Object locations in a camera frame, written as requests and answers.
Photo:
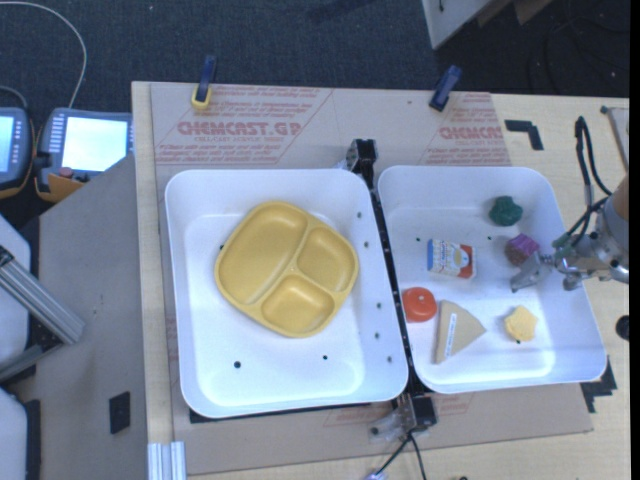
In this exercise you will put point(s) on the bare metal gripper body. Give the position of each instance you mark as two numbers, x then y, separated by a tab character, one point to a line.
595	260

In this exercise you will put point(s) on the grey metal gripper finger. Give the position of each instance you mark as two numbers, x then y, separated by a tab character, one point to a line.
572	282
527	274

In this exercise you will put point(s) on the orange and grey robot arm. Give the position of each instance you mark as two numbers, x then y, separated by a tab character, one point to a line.
617	220

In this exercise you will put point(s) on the green broccoli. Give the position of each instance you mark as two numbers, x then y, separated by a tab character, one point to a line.
506	212

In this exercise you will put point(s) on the white blue and red carton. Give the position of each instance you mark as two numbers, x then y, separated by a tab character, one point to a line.
450	259

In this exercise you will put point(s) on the tan bread slice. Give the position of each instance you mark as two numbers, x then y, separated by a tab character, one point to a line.
455	335

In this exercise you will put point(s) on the white plastic tray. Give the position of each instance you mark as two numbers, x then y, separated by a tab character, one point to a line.
280	373
480	368

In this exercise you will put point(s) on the orange can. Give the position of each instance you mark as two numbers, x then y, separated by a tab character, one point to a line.
419	305

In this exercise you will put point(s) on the thin black rod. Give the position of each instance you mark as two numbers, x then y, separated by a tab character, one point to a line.
389	253

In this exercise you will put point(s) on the yellow divided plate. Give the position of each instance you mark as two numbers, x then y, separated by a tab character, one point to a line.
265	258

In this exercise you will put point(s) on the brown cardboard board red print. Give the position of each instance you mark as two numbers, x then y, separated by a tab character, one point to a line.
310	118

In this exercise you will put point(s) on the black cylinder on white bracket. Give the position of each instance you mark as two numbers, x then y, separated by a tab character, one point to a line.
623	327

